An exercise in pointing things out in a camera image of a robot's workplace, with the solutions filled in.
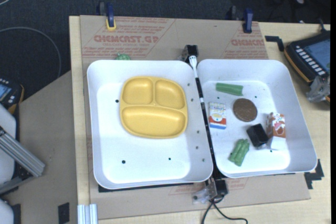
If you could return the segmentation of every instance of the brown coin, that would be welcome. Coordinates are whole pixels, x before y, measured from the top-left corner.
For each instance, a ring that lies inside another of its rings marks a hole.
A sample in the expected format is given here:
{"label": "brown coin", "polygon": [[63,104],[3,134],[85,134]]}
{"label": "brown coin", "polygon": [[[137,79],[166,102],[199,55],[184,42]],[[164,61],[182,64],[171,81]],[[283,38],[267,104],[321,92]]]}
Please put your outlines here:
{"label": "brown coin", "polygon": [[251,100],[239,98],[233,104],[233,113],[242,121],[252,121],[257,117],[258,110]]}

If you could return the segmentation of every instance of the yellow divided plate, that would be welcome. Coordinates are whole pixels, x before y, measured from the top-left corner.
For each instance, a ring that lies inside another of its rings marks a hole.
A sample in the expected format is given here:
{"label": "yellow divided plate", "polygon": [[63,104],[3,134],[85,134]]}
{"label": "yellow divided plate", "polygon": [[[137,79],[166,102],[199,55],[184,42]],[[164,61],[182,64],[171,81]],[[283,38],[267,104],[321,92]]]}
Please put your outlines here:
{"label": "yellow divided plate", "polygon": [[187,126],[184,91],[176,82],[159,77],[133,77],[120,97],[120,119],[131,134],[146,138],[174,138]]}

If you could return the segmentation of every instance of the small green piece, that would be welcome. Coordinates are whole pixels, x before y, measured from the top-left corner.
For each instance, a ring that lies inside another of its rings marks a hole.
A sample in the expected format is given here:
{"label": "small green piece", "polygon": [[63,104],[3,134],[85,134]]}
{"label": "small green piece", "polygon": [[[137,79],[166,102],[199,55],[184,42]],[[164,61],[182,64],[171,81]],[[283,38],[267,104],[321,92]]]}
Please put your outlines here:
{"label": "small green piece", "polygon": [[116,60],[131,60],[131,57],[129,57],[127,54],[117,53]]}
{"label": "small green piece", "polygon": [[249,151],[250,143],[247,139],[239,139],[235,149],[229,157],[229,161],[235,163],[237,166],[241,166],[245,158],[246,153]]}
{"label": "small green piece", "polygon": [[231,162],[235,162],[235,159],[236,159],[236,156],[238,154],[238,152],[240,151],[241,147],[243,146],[243,143],[244,143],[244,139],[239,139],[236,146],[235,146],[235,149],[232,151],[230,157],[229,157],[229,160]]}
{"label": "small green piece", "polygon": [[243,96],[243,86],[227,84],[227,83],[216,83],[216,91],[225,92],[237,96]]}

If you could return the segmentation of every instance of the juice box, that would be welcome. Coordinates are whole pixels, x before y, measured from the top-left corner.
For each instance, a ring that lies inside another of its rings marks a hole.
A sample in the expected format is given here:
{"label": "juice box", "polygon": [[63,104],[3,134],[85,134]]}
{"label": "juice box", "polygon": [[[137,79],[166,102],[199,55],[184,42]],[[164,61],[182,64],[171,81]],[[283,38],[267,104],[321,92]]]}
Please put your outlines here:
{"label": "juice box", "polygon": [[225,104],[209,102],[208,104],[209,126],[217,129],[226,128],[226,107]]}
{"label": "juice box", "polygon": [[272,149],[283,150],[286,148],[286,126],[283,114],[272,112],[267,116],[266,134]]}

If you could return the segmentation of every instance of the blue clamp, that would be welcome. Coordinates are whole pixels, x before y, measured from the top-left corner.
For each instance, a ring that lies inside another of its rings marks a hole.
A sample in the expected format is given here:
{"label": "blue clamp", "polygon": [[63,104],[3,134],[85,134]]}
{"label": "blue clamp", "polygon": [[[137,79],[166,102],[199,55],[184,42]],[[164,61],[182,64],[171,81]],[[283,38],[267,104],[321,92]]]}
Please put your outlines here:
{"label": "blue clamp", "polygon": [[246,8],[244,10],[244,21],[245,21],[243,23],[244,33],[252,33],[252,18],[253,18],[252,9]]}
{"label": "blue clamp", "polygon": [[113,6],[110,2],[107,2],[106,5],[104,2],[99,2],[96,14],[106,16],[106,27],[109,31],[116,29],[117,25],[113,14]]}

